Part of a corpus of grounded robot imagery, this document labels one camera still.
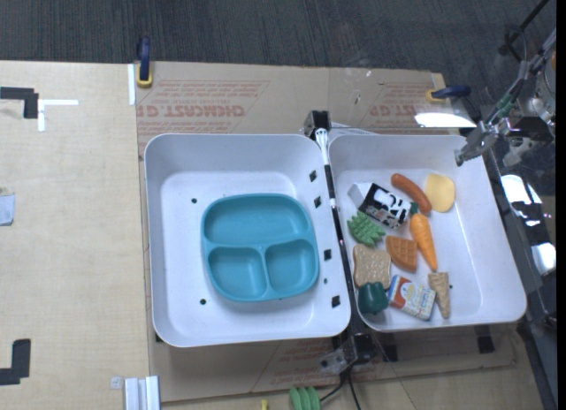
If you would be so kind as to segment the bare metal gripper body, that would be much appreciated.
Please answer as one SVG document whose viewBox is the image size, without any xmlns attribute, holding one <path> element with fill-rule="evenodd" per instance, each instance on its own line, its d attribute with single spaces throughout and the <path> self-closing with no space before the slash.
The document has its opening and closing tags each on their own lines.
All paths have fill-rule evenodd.
<svg viewBox="0 0 566 410">
<path fill-rule="evenodd" d="M 517 91 L 506 125 L 509 136 L 554 139 L 555 92 L 543 87 L 536 87 L 530 93 Z"/>
</svg>

